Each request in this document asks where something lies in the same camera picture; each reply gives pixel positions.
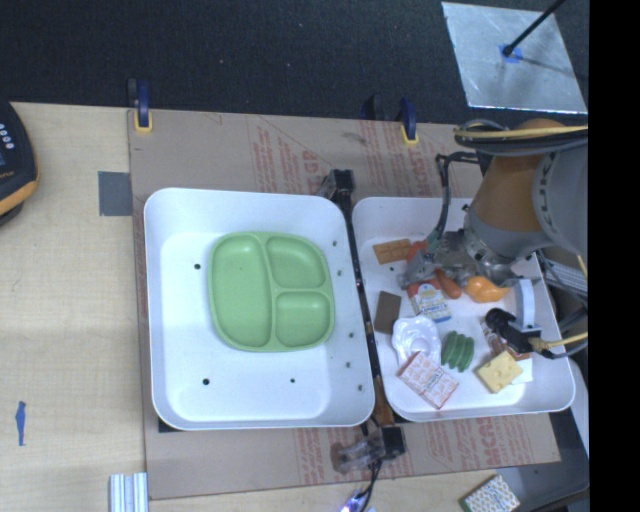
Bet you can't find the orange biscuit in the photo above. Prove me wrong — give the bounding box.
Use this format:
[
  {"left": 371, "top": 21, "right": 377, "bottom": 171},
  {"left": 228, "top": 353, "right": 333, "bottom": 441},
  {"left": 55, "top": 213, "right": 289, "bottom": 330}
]
[{"left": 371, "top": 237, "right": 413, "bottom": 266}]

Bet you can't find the brown chocolate bar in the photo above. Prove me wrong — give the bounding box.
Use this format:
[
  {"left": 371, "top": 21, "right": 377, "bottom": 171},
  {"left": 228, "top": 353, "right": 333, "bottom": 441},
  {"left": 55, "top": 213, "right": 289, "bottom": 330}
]
[{"left": 372, "top": 290, "right": 403, "bottom": 336}]

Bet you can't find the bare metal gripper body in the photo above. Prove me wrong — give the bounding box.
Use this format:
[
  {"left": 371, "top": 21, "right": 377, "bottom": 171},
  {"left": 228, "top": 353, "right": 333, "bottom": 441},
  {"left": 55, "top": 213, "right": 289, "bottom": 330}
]
[{"left": 428, "top": 228, "right": 517, "bottom": 287}]

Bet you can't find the orange and white packet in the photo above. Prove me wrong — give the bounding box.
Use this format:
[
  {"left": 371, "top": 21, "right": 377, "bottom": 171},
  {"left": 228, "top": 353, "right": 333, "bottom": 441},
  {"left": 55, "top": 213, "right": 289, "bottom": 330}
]
[{"left": 396, "top": 350, "right": 460, "bottom": 411}]

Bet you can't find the white fried egg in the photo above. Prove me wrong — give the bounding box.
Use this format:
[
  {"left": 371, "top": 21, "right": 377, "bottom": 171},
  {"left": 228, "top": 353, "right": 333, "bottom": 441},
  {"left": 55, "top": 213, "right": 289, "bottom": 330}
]
[{"left": 390, "top": 314, "right": 443, "bottom": 362}]

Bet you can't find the black block with thin wires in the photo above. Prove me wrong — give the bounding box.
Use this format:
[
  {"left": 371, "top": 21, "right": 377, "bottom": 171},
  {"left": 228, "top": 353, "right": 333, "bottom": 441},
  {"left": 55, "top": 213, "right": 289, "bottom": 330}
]
[
  {"left": 318, "top": 168, "right": 357, "bottom": 202},
  {"left": 331, "top": 424, "right": 408, "bottom": 474}
]

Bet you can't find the orange toy pepper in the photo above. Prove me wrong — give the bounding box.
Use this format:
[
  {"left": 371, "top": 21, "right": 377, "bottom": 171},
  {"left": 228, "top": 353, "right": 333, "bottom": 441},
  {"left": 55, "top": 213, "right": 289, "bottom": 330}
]
[{"left": 463, "top": 275, "right": 511, "bottom": 305}]

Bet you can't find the orange sausage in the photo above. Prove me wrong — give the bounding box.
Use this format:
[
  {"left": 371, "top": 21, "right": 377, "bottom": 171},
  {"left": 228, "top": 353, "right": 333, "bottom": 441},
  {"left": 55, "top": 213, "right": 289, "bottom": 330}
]
[{"left": 432, "top": 268, "right": 463, "bottom": 301}]

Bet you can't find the white plastic tray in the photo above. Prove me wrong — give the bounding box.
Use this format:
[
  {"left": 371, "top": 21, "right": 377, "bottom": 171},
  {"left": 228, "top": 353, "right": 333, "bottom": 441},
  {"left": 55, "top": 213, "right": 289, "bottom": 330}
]
[
  {"left": 351, "top": 196, "right": 577, "bottom": 423},
  {"left": 143, "top": 187, "right": 377, "bottom": 432}
]

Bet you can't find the yellow patterned carton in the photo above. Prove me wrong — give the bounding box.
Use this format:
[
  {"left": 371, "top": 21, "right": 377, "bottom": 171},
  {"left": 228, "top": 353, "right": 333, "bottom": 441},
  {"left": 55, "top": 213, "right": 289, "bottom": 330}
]
[{"left": 459, "top": 473, "right": 522, "bottom": 512}]

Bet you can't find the green divided plate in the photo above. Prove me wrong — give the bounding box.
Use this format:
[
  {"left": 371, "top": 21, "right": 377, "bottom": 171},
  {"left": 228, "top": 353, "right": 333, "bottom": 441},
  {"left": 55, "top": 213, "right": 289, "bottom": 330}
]
[{"left": 206, "top": 230, "right": 337, "bottom": 354}]

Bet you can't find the brown cardboard board red print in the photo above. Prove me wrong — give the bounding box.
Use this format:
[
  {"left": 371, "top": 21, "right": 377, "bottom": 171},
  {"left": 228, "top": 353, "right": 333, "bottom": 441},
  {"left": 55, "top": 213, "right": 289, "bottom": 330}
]
[{"left": 126, "top": 108, "right": 563, "bottom": 501}]

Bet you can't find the small brown bottle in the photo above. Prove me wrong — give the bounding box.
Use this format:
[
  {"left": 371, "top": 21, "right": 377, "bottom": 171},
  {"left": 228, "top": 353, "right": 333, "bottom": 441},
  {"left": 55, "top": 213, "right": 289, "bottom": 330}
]
[{"left": 480, "top": 319, "right": 532, "bottom": 362}]

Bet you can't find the white and orange carton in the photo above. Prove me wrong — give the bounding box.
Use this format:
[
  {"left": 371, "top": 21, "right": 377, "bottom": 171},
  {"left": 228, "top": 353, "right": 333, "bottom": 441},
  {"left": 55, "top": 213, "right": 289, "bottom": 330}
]
[{"left": 405, "top": 278, "right": 453, "bottom": 324}]

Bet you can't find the green ribbed pea pod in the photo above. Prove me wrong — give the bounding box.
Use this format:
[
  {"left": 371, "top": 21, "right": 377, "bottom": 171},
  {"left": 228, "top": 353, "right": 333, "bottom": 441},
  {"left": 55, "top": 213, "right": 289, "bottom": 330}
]
[{"left": 439, "top": 330, "right": 477, "bottom": 374}]

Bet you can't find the yellow cheese wedge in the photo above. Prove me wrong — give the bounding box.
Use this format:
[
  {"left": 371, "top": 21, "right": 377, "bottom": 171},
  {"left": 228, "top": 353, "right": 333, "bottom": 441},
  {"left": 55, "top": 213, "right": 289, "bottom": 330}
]
[{"left": 474, "top": 349, "right": 525, "bottom": 395}]

